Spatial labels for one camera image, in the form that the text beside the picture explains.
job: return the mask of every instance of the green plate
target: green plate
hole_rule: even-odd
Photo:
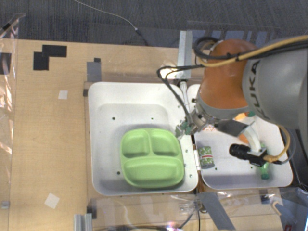
[[[131,130],[122,137],[120,154],[123,175],[132,186],[171,187],[184,177],[180,143],[168,130]]]

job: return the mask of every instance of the green can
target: green can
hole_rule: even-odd
[[[215,166],[210,146],[198,148],[200,167],[202,169],[212,168]]]

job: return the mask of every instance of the wooden table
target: wooden table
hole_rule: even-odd
[[[51,57],[49,71],[34,71],[33,52],[42,51],[43,44],[67,46],[67,57]],[[83,89],[87,62],[101,58],[103,76],[139,76],[142,82],[159,82],[156,69],[176,63],[177,56],[178,50],[172,48],[19,40],[9,231],[70,231],[74,214],[86,213]],[[202,70],[193,72],[193,76],[200,78]],[[67,99],[58,99],[61,90],[68,91]],[[44,204],[50,193],[59,198],[55,209]],[[160,206],[166,215],[170,212],[164,203]],[[258,230],[264,223],[268,223],[269,230],[281,230],[277,215],[262,215],[262,206],[256,206],[261,208],[259,216],[232,218],[238,230],[248,230],[247,224],[252,221],[254,225],[248,225],[251,230]],[[208,214],[202,219],[201,230],[205,226],[206,230],[216,230]],[[197,221],[186,227],[197,230]]]

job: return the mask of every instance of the white paper square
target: white paper square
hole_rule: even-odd
[[[61,90],[59,92],[59,97],[58,99],[67,99],[67,94],[68,94],[68,91],[67,90]]]
[[[57,204],[59,202],[60,198],[50,193],[45,201],[45,205],[48,207],[55,209],[57,207]]]

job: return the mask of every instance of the dark gray carpet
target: dark gray carpet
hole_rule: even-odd
[[[0,23],[25,12],[20,38],[143,45],[133,27],[70,0],[0,0]],[[258,33],[285,37],[307,30],[308,0],[79,0],[121,15],[152,46],[177,47],[179,31],[240,36],[256,42]]]

